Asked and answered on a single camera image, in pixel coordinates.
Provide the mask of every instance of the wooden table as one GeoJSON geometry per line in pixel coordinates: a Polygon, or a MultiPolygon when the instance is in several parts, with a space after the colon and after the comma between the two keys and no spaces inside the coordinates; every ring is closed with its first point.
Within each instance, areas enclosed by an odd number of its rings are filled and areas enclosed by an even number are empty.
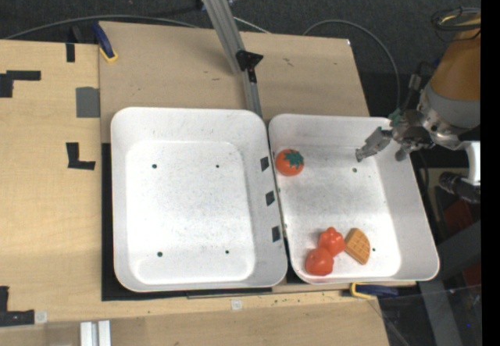
{"type": "MultiPolygon", "coordinates": [[[[240,334],[242,344],[330,344],[336,337],[387,345],[377,301],[342,297],[345,284],[282,283],[272,294],[238,296],[238,312],[231,297],[101,300],[101,144],[113,113],[127,105],[244,108],[213,30],[102,26],[120,56],[113,64],[96,45],[75,45],[68,62],[64,44],[0,41],[0,73],[41,71],[40,81],[15,81],[12,98],[0,98],[0,285],[10,287],[9,310],[46,311],[50,323],[113,319],[118,344],[141,334],[150,342],[142,344],[158,344],[169,333],[179,338],[172,344],[238,344],[231,337],[240,334]],[[77,117],[79,87],[100,88],[100,119],[77,117]],[[69,169],[66,142],[78,142],[80,159],[96,161],[95,169],[69,169]],[[175,326],[162,326],[166,316],[175,326]],[[300,337],[293,335],[298,325],[300,337]],[[217,327],[226,343],[213,337],[217,327]]],[[[265,56],[257,76],[266,121],[281,112],[368,116],[346,40],[242,37],[265,56]]],[[[3,330],[0,344],[42,330],[3,330]]]]}

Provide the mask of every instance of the black clip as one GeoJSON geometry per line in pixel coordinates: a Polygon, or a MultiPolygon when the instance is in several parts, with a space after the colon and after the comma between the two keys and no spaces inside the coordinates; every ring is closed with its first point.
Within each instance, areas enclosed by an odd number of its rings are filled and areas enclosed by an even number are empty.
{"type": "Polygon", "coordinates": [[[240,65],[241,71],[247,71],[250,77],[250,82],[256,84],[257,76],[255,75],[255,66],[260,63],[260,60],[264,58],[263,55],[257,55],[256,53],[247,52],[245,50],[240,50],[236,52],[236,60],[240,65]]]}
{"type": "Polygon", "coordinates": [[[28,310],[25,312],[8,312],[8,298],[9,287],[0,287],[0,326],[34,324],[34,310],[28,310]]]}

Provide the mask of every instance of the toy tomato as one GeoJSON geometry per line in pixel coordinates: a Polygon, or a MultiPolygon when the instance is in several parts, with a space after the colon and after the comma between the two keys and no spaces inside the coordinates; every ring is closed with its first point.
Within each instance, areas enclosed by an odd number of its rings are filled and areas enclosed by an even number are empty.
{"type": "Polygon", "coordinates": [[[334,270],[334,258],[325,248],[310,251],[305,258],[305,271],[312,275],[325,276],[334,270]]]}
{"type": "Polygon", "coordinates": [[[321,233],[318,247],[327,249],[332,257],[335,257],[345,250],[344,237],[335,228],[330,227],[321,233]]]}
{"type": "Polygon", "coordinates": [[[275,160],[276,169],[286,176],[297,175],[304,169],[304,158],[293,149],[284,149],[275,160]]]}

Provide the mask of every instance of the white tray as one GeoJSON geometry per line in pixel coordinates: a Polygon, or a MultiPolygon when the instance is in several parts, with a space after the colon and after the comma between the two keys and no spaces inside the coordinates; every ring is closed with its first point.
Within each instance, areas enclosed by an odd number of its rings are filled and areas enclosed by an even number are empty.
{"type": "Polygon", "coordinates": [[[287,270],[264,122],[127,108],[111,123],[114,266],[132,291],[271,287],[287,270]]]}
{"type": "Polygon", "coordinates": [[[365,139],[388,124],[384,118],[294,114],[271,120],[273,154],[294,148],[305,161],[296,177],[276,174],[291,264],[305,282],[429,280],[437,274],[438,254],[410,160],[395,160],[396,142],[361,162],[355,158],[365,139]],[[368,263],[343,252],[331,274],[308,274],[305,257],[328,227],[344,236],[353,227],[362,230],[372,248],[368,263]]]}

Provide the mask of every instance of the plastic food toy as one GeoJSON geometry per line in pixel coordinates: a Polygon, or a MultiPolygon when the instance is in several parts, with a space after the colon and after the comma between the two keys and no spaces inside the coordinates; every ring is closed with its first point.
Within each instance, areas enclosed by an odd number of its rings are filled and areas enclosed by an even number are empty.
{"type": "Polygon", "coordinates": [[[370,241],[359,228],[352,228],[345,237],[345,251],[360,264],[370,257],[370,241]]]}
{"type": "Polygon", "coordinates": [[[297,175],[304,169],[304,158],[294,149],[284,149],[275,159],[276,169],[285,176],[297,175]]]}
{"type": "Polygon", "coordinates": [[[345,250],[344,237],[335,228],[330,227],[321,233],[318,247],[327,249],[331,256],[335,257],[345,250]]]}
{"type": "Polygon", "coordinates": [[[305,271],[311,275],[325,276],[334,270],[334,259],[325,248],[310,251],[305,258],[305,271]]]}

